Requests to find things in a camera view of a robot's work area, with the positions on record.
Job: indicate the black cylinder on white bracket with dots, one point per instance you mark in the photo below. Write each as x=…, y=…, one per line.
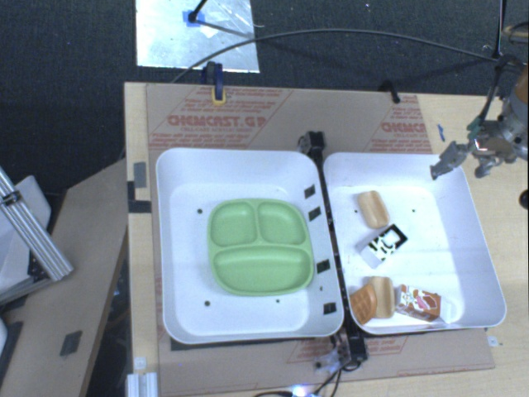
x=525, y=199

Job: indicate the green divided plate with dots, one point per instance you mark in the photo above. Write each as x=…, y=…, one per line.
x=260, y=259

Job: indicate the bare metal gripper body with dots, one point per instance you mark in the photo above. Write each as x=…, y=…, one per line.
x=502, y=138

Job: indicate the brown and white carton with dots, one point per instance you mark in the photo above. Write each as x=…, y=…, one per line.
x=419, y=304

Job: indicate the thin black rod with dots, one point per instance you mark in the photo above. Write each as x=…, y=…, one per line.
x=330, y=221

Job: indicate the orange toy waffle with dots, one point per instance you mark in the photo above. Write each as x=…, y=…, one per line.
x=363, y=305

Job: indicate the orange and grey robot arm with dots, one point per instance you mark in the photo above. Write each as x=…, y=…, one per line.
x=521, y=85

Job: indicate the white plastic tray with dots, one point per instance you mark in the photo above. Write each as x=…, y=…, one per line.
x=450, y=242
x=186, y=242

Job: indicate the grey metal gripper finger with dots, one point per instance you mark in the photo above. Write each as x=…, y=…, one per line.
x=448, y=159
x=487, y=167

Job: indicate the brown cardboard board red print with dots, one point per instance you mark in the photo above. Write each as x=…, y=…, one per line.
x=264, y=114

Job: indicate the black and white carton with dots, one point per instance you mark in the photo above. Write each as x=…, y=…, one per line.
x=382, y=246

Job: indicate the tan toy bread bun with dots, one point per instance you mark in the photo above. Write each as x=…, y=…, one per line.
x=385, y=296
x=373, y=209

